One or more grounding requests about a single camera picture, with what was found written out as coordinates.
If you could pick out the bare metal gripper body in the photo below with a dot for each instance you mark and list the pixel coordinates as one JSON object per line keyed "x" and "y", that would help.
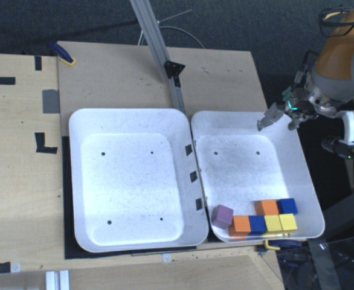
{"x": 317, "y": 103}

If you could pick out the orange cube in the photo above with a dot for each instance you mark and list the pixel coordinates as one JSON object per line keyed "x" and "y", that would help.
{"x": 241, "y": 224}
{"x": 267, "y": 207}

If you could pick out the blue cube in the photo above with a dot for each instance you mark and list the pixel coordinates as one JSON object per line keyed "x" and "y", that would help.
{"x": 257, "y": 223}
{"x": 287, "y": 206}

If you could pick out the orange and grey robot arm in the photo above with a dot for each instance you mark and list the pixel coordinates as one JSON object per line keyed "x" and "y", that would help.
{"x": 337, "y": 56}

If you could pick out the pale wood board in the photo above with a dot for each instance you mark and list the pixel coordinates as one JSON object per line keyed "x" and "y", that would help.
{"x": 119, "y": 77}

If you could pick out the purple cube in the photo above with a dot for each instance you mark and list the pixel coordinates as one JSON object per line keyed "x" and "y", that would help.
{"x": 221, "y": 217}

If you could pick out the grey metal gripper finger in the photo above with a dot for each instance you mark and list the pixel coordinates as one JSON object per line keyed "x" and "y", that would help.
{"x": 269, "y": 118}
{"x": 293, "y": 124}

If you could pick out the white plastic tray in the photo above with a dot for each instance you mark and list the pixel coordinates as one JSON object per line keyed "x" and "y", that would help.
{"x": 240, "y": 174}
{"x": 131, "y": 186}

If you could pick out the black cylinder on white bracket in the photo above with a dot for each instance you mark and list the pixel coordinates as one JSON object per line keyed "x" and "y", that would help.
{"x": 338, "y": 145}

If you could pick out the yellow cube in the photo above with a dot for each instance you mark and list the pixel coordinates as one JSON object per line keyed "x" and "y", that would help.
{"x": 273, "y": 223}
{"x": 288, "y": 221}

